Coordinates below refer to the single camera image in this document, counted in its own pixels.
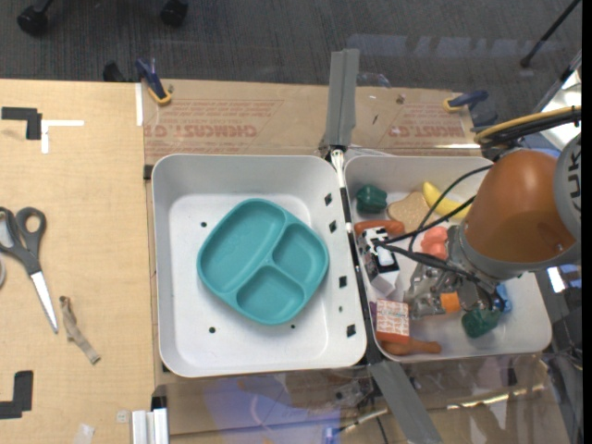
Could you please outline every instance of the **beige strap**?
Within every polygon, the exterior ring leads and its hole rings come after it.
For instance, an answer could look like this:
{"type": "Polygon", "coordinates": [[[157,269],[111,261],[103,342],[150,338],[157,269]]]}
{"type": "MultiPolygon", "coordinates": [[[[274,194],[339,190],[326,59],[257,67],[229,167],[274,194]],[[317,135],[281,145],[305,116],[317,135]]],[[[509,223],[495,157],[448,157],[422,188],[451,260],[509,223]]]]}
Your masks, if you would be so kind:
{"type": "Polygon", "coordinates": [[[66,328],[68,340],[74,340],[76,345],[82,349],[91,361],[91,364],[96,364],[101,360],[101,356],[95,351],[95,349],[93,349],[93,346],[91,346],[89,341],[80,332],[80,329],[78,329],[78,326],[76,325],[76,316],[70,307],[70,298],[67,296],[60,296],[59,302],[62,309],[64,327],[66,328]]]}

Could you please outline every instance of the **yellow banana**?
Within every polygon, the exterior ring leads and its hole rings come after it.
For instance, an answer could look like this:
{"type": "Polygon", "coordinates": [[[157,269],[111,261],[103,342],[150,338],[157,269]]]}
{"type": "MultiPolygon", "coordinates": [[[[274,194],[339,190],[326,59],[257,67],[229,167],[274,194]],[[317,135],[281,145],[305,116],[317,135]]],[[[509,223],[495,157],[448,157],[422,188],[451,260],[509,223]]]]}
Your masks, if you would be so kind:
{"type": "MultiPolygon", "coordinates": [[[[442,193],[436,186],[434,186],[429,181],[424,182],[422,191],[424,194],[425,201],[427,202],[427,205],[429,205],[430,207],[432,207],[436,203],[436,201],[440,197],[440,194],[442,193]]],[[[462,203],[457,203],[456,201],[452,201],[448,197],[445,197],[436,206],[435,212],[437,214],[439,214],[440,216],[445,216],[447,213],[452,212],[454,209],[459,207],[461,204],[462,203]]],[[[467,215],[470,207],[471,207],[470,205],[466,206],[461,212],[452,216],[452,218],[455,218],[458,220],[464,219],[464,216],[467,215]]]]}

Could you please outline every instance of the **scissors blade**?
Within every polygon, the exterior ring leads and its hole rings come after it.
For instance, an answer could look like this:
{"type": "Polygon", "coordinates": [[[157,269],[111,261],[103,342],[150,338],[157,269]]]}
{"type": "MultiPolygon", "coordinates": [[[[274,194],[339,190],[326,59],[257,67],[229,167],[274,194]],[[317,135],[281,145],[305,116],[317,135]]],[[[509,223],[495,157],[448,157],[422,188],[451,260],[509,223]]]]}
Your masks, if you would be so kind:
{"type": "Polygon", "coordinates": [[[41,305],[43,306],[43,310],[45,311],[45,315],[49,320],[49,324],[51,325],[54,332],[57,334],[57,319],[56,319],[56,312],[54,311],[54,306],[52,305],[52,300],[49,297],[49,290],[47,289],[47,284],[45,283],[45,278],[43,277],[43,272],[38,271],[37,273],[33,273],[31,275],[31,279],[35,284],[35,290],[37,291],[37,296],[39,296],[39,301],[41,301],[41,305]]]}

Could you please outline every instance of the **caster wheel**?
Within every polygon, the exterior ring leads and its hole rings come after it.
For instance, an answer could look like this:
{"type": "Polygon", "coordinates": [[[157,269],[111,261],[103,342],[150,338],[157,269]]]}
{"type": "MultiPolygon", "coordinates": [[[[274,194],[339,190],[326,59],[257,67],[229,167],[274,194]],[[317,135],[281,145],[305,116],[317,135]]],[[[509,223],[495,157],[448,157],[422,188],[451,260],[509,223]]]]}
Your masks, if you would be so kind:
{"type": "Polygon", "coordinates": [[[160,19],[168,26],[178,27],[187,15],[187,5],[177,4],[172,0],[167,2],[160,12],[160,19]]]}
{"type": "Polygon", "coordinates": [[[28,34],[39,34],[47,26],[47,16],[44,13],[36,12],[32,6],[29,6],[18,15],[17,23],[28,34]]]}

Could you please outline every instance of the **teal divided plate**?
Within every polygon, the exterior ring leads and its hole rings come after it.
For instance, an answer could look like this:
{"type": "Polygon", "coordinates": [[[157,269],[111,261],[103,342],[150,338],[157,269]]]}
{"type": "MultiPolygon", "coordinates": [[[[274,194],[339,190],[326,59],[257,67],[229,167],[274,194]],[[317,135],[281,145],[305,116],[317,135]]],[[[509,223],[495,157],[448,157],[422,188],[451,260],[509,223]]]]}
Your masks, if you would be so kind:
{"type": "Polygon", "coordinates": [[[321,238],[265,199],[236,205],[197,255],[199,277],[210,291],[242,315],[270,326],[301,311],[327,268],[321,238]]]}

